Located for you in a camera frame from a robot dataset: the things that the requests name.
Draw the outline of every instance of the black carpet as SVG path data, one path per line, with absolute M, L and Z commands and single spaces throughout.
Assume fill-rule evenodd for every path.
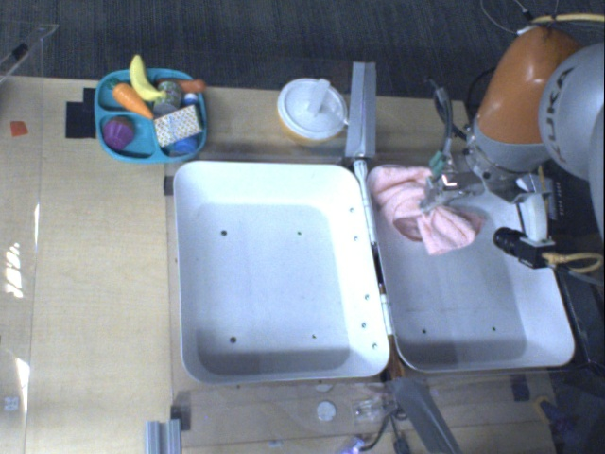
M 1 0 L 0 21 L 59 24 L 46 74 L 100 79 L 141 53 L 217 86 L 278 89 L 301 76 L 349 91 L 352 61 L 375 61 L 384 96 L 430 96 L 427 76 L 464 98 L 513 35 L 480 0 Z M 556 0 L 520 0 L 535 15 Z M 502 25 L 525 20 L 510 0 L 486 0 Z M 560 0 L 559 13 L 603 13 L 604 0 Z M 602 32 L 572 28 L 585 43 Z

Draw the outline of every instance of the banana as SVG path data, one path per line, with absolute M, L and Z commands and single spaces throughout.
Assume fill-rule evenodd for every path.
M 138 54 L 130 63 L 130 84 L 144 101 L 155 101 L 166 96 L 166 91 L 157 90 L 148 81 L 145 63 Z

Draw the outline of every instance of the glass panel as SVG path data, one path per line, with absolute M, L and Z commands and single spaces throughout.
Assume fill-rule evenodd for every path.
M 0 22 L 0 445 L 24 446 L 43 143 L 43 41 Z

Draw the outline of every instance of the cloth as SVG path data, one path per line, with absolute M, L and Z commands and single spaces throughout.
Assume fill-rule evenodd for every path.
M 427 214 L 420 209 L 431 171 L 421 166 L 379 166 L 368 176 L 368 187 L 380 213 L 403 236 L 422 241 L 431 255 L 471 244 L 483 217 L 469 211 L 437 206 Z

